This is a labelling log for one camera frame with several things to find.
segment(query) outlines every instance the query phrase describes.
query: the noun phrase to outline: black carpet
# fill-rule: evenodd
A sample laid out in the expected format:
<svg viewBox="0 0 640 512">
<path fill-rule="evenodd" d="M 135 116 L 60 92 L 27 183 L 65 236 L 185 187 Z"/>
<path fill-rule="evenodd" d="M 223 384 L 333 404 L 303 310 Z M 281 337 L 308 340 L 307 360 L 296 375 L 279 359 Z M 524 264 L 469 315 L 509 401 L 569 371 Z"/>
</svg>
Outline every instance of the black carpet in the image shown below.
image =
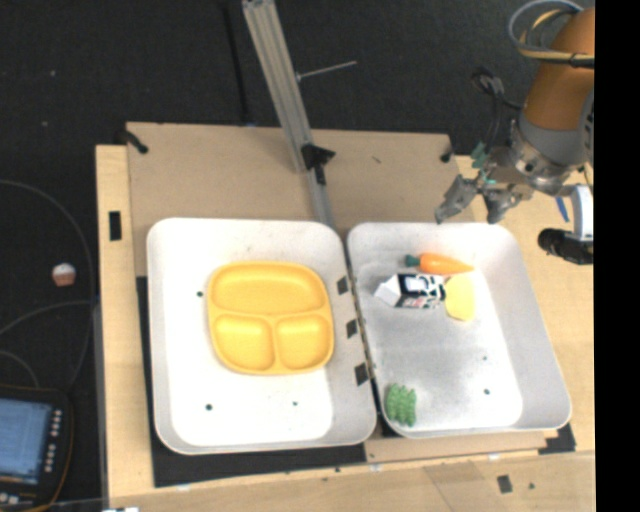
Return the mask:
<svg viewBox="0 0 640 512">
<path fill-rule="evenodd" d="M 448 133 L 469 153 L 491 115 L 471 73 L 489 68 L 515 102 L 535 75 L 506 38 L 522 3 L 281 0 L 278 8 L 298 72 L 358 63 L 301 82 L 312 127 Z M 39 308 L 99 298 L 89 272 L 99 265 L 94 148 L 113 143 L 127 121 L 277 125 L 241 0 L 0 0 L 0 329 Z M 90 258 L 50 198 L 77 223 Z M 50 277 L 63 261 L 78 270 L 69 288 Z M 0 382 L 33 385 L 8 352 L 40 385 L 68 389 L 80 418 L 61 499 L 101 492 L 89 312 L 55 308 L 0 335 Z"/>
</svg>

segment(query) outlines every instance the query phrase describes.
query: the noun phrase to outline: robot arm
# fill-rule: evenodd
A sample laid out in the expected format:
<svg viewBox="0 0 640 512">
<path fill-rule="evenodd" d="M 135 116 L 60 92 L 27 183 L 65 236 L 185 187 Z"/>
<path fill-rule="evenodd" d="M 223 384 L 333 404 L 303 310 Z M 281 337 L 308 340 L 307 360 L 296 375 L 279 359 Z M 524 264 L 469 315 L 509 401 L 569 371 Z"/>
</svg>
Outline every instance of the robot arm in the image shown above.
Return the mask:
<svg viewBox="0 0 640 512">
<path fill-rule="evenodd" d="M 513 35 L 516 20 L 541 5 L 557 8 L 543 13 L 517 39 Z M 549 48 L 541 46 L 535 39 L 539 32 L 562 16 L 568 16 L 568 22 Z M 538 74 L 512 124 L 510 144 L 493 146 L 494 120 L 486 141 L 471 155 L 474 167 L 478 168 L 477 177 L 456 178 L 445 194 L 445 201 L 436 209 L 436 221 L 440 223 L 462 211 L 476 194 L 484 198 L 490 223 L 502 220 L 507 210 L 530 199 L 535 191 L 569 197 L 574 214 L 580 215 L 574 221 L 574 233 L 550 236 L 547 231 L 545 236 L 541 234 L 540 245 L 569 261 L 592 263 L 591 186 L 564 183 L 586 164 L 594 166 L 595 8 L 582 9 L 568 1 L 534 0 L 512 16 L 509 35 L 520 53 L 540 61 Z M 494 101 L 505 101 L 499 79 L 485 72 L 476 80 L 485 92 L 491 92 Z"/>
</svg>

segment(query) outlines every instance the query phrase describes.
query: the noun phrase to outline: orange carrot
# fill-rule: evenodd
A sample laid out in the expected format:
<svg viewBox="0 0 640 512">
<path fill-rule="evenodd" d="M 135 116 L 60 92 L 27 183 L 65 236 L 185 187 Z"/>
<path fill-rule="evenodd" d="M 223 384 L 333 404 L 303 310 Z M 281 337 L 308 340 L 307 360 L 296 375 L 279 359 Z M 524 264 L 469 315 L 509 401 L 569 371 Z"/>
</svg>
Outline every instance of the orange carrot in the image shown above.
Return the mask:
<svg viewBox="0 0 640 512">
<path fill-rule="evenodd" d="M 419 257 L 407 255 L 405 262 L 407 266 L 419 267 L 420 270 L 427 274 L 459 274 L 473 270 L 471 265 L 467 265 L 449 256 L 432 252 L 425 252 Z"/>
</svg>

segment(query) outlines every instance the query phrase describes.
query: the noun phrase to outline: wooden table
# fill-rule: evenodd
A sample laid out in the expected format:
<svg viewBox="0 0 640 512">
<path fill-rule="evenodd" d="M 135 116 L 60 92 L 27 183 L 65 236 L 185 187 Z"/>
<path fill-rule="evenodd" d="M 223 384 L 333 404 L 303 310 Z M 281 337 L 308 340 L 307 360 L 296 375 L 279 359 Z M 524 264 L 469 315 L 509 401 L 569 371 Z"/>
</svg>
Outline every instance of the wooden table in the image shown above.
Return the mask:
<svg viewBox="0 0 640 512">
<path fill-rule="evenodd" d="M 246 171 L 249 174 L 274 172 L 278 176 L 274 179 L 281 179 L 278 173 L 292 181 L 299 176 L 287 174 L 292 171 L 278 129 L 146 123 L 131 123 L 128 129 L 143 143 L 150 143 L 149 155 L 155 159 L 143 163 L 144 155 L 131 146 L 99 146 L 96 150 L 107 488 L 112 506 L 211 510 L 215 502 L 220 510 L 251 510 L 259 503 L 260 510 L 348 507 L 356 511 L 423 508 L 429 503 L 433 506 L 429 510 L 466 510 L 469 504 L 474 510 L 484 510 L 485 504 L 486 510 L 530 510 L 552 503 L 591 510 L 595 493 L 593 269 L 547 256 L 538 248 L 537 235 L 543 228 L 569 229 L 554 200 L 538 194 L 509 212 L 502 224 L 521 245 L 571 395 L 576 452 L 538 455 L 537 450 L 556 432 L 422 444 L 374 435 L 367 441 L 367 464 L 154 487 L 135 277 L 143 272 L 145 230 L 167 211 L 166 204 L 162 210 L 157 210 L 157 204 L 166 203 L 166 197 L 180 196 L 182 184 L 192 175 L 197 176 L 196 188 L 202 188 L 197 180 L 206 180 L 207 172 L 215 175 L 215 162 L 220 158 L 227 172 L 231 169 L 241 181 L 242 169 L 252 169 Z M 433 206 L 458 170 L 473 174 L 466 157 L 440 162 L 438 157 L 448 146 L 444 135 L 320 130 L 314 136 L 318 145 L 338 154 L 327 168 L 329 197 L 341 234 L 366 220 L 433 221 Z M 207 162 L 213 168 L 202 173 L 198 169 L 208 166 Z M 154 185 L 153 173 L 160 181 L 169 180 L 164 186 L 172 186 L 172 193 Z M 155 193 L 166 197 L 160 200 Z M 238 216 L 237 201 L 230 198 L 226 204 L 224 190 L 220 194 L 216 208 L 227 216 Z M 284 206 L 278 201 L 267 201 L 259 214 L 270 218 L 272 211 L 282 212 Z M 169 210 L 176 208 L 186 216 L 203 215 L 211 208 L 201 199 L 181 210 L 183 204 Z M 311 219 L 312 213 L 302 201 L 284 216 Z M 485 217 L 482 200 L 476 198 L 460 220 L 483 221 Z M 498 476 L 505 475 L 512 492 L 502 492 L 497 483 Z"/>
</svg>

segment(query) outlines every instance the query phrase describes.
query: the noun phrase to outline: white tray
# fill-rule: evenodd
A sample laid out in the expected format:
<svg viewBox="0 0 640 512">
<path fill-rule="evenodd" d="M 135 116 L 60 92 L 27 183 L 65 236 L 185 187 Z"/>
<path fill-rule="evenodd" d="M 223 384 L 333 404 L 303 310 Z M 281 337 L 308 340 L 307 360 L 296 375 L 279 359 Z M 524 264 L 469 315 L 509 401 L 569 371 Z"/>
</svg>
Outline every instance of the white tray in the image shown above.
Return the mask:
<svg viewBox="0 0 640 512">
<path fill-rule="evenodd" d="M 400 435 L 546 430 L 564 425 L 571 405 L 520 249 L 497 225 L 371 223 L 354 228 L 348 250 L 375 383 L 417 394 L 413 426 Z M 461 322 L 444 306 L 393 308 L 373 296 L 407 268 L 405 255 L 435 252 L 475 267 L 475 318 Z"/>
<path fill-rule="evenodd" d="M 241 260 L 306 265 L 323 279 L 332 306 L 335 348 L 323 368 L 306 374 L 236 373 L 210 341 L 206 292 L 211 274 Z M 365 362 L 338 235 L 315 222 L 172 218 L 147 238 L 150 345 L 155 425 L 183 454 L 210 454 L 357 444 L 376 423 L 373 392 L 358 382 Z"/>
</svg>

